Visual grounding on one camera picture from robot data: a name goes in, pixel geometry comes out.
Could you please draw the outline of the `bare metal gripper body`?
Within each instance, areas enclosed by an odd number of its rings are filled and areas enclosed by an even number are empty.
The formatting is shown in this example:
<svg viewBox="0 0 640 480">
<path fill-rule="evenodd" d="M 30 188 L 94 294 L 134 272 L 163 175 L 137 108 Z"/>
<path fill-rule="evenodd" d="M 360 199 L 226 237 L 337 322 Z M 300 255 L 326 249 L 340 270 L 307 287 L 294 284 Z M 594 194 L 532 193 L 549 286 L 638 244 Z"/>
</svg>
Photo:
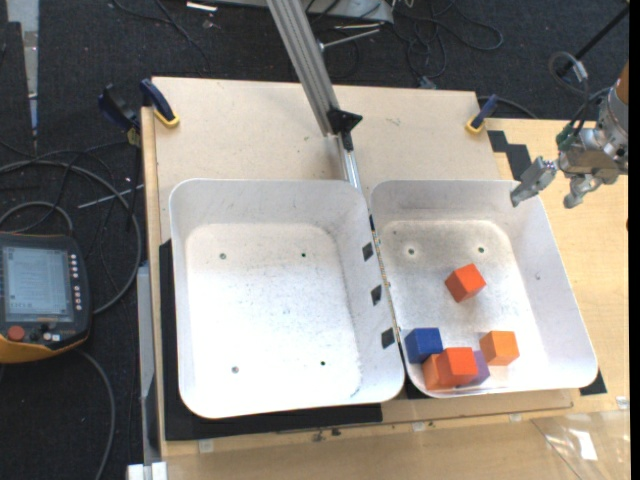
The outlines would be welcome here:
<svg viewBox="0 0 640 480">
<path fill-rule="evenodd" d="M 628 133 L 618 128 L 583 128 L 558 144 L 559 167 L 568 176 L 591 175 L 614 183 L 628 174 Z"/>
</svg>

